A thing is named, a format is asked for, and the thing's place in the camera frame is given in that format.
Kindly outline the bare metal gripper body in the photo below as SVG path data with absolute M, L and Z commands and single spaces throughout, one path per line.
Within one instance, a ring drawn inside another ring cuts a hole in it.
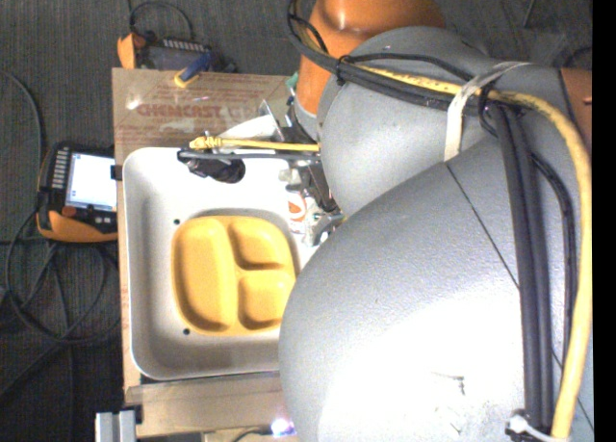
M 284 115 L 284 120 L 280 121 L 274 115 L 269 103 L 263 100 L 259 106 L 259 116 L 267 117 L 272 122 L 271 134 L 266 135 L 267 141 L 275 143 L 315 143 L 300 125 L 292 107 Z M 312 157 L 314 159 L 319 158 L 317 154 L 312 154 Z M 298 185 L 302 191 L 312 197 L 323 212 L 339 212 L 340 208 L 331 194 L 322 163 L 314 159 L 293 159 L 291 161 L 290 167 L 292 172 L 295 173 L 292 178 L 297 179 L 297 182 L 292 182 L 292 185 Z

